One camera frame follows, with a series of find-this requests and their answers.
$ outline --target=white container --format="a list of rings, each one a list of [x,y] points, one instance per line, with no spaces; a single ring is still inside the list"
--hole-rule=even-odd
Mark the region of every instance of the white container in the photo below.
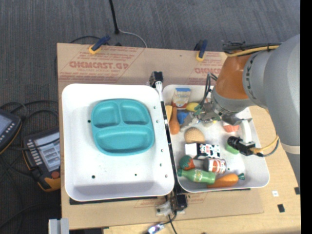
[[[107,99],[135,99],[151,116],[155,142],[141,153],[108,156],[96,147],[93,107]],[[70,84],[62,92],[65,189],[76,201],[160,196],[170,193],[174,176],[159,95],[145,85]]]
[[[175,88],[190,88],[191,95],[189,102],[199,102],[204,96],[205,86],[196,85],[168,85],[163,89],[163,98],[165,105],[170,105],[174,94]],[[251,118],[249,109],[237,114],[238,118],[248,119]],[[260,147],[259,139],[257,137],[253,121],[249,122],[250,131],[252,136],[252,141],[256,143],[256,147]],[[232,154],[225,150],[225,145],[227,139],[230,136],[242,136],[241,128],[237,133],[227,133],[222,125],[222,121],[219,121],[209,127],[205,127],[201,122],[194,125],[197,127],[205,136],[207,144],[219,145],[221,159],[224,159],[227,164],[227,170],[224,174],[217,175],[217,178],[224,176],[228,173],[240,174],[244,173],[245,180],[239,180],[239,182],[231,187],[224,188],[210,188],[207,189],[205,183],[196,183],[188,180],[184,177],[178,177],[178,181],[181,187],[190,193],[200,193],[209,191],[223,191],[223,190],[233,190],[233,189],[247,189],[247,188],[257,188],[264,187],[268,184],[270,175],[263,157],[258,157],[256,155],[244,156],[242,154]],[[175,157],[175,166],[178,169],[180,159],[185,155],[185,139],[184,131],[179,132],[176,135],[171,135],[172,148]],[[203,169],[203,161],[195,160],[195,166],[197,168]]]

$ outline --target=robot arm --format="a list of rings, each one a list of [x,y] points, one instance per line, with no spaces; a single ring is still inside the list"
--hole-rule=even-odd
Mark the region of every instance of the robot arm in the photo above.
[[[251,105],[268,110],[300,187],[300,35],[273,50],[228,57],[204,105],[223,121]]]

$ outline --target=multimeter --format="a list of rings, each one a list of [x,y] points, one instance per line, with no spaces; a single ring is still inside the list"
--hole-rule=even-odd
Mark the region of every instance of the multimeter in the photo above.
[[[23,138],[28,169],[46,192],[60,189],[59,127]]]
[[[12,143],[20,128],[20,117],[0,109],[0,154]]]

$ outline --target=teal divided container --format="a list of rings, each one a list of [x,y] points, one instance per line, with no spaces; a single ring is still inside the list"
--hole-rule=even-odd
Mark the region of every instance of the teal divided container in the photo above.
[[[104,154],[126,156],[149,150],[155,141],[151,116],[141,102],[109,99],[92,110],[91,125],[97,148]]]

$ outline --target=green bottle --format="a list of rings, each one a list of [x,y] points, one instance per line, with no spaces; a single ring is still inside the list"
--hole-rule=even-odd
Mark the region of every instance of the green bottle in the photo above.
[[[179,177],[186,177],[194,182],[206,183],[209,185],[212,185],[215,182],[215,173],[207,172],[201,169],[190,169],[186,171],[183,169],[178,169],[177,175]]]

